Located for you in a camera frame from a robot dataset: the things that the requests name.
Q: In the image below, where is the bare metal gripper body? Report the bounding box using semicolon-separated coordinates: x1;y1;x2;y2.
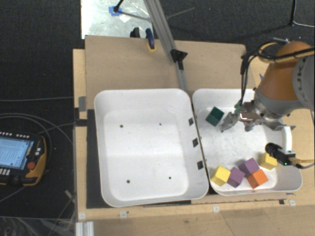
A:
240;100;284;130

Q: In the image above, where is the green cube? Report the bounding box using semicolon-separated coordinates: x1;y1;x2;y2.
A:
205;106;225;127

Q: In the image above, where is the white plastic tray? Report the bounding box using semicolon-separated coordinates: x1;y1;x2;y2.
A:
94;88;210;208
191;88;303;197

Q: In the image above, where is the yellow cube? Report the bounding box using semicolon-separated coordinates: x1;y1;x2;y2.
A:
210;165;231;187
259;152;278;171

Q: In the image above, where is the purple cube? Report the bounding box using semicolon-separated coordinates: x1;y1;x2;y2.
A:
226;166;246;188
238;157;261;178

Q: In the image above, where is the orange cube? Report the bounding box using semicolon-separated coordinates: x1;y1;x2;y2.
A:
246;169;269;189

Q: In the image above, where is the pale wood board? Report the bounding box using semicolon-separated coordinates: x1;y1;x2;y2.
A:
72;35;315;222

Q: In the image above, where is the black cylinder on white bracket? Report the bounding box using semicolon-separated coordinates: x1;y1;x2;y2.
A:
264;123;297;167

